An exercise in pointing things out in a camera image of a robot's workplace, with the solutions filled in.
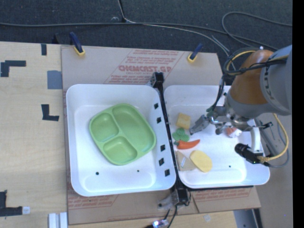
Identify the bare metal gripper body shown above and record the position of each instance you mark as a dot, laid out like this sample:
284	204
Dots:
225	117

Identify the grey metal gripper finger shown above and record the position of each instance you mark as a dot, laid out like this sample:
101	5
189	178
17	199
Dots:
200	124
220	129

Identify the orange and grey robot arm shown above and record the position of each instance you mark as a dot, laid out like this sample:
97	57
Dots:
251	89

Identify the orange and white toy food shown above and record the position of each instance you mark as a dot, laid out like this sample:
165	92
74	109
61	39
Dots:
233	132

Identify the yellow biscuit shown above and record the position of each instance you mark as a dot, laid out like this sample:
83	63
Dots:
183	121

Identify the green broccoli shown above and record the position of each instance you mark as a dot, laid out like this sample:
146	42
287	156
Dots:
180	135

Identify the orange carrot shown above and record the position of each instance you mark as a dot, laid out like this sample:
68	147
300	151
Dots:
187	144

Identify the white plastic tray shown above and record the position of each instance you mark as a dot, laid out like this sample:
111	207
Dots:
225	160
118	177

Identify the yellow oval slice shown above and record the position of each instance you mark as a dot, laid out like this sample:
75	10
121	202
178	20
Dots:
201	161

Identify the beige bread wedge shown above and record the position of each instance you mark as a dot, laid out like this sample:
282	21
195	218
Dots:
184	161

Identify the green divided plate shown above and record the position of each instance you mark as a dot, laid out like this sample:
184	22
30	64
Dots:
123	133

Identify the brown cardboard board red print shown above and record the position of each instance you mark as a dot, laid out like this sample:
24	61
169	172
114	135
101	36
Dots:
99	65

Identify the black cylinder on white bracket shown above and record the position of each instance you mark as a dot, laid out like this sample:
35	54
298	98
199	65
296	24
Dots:
245	152

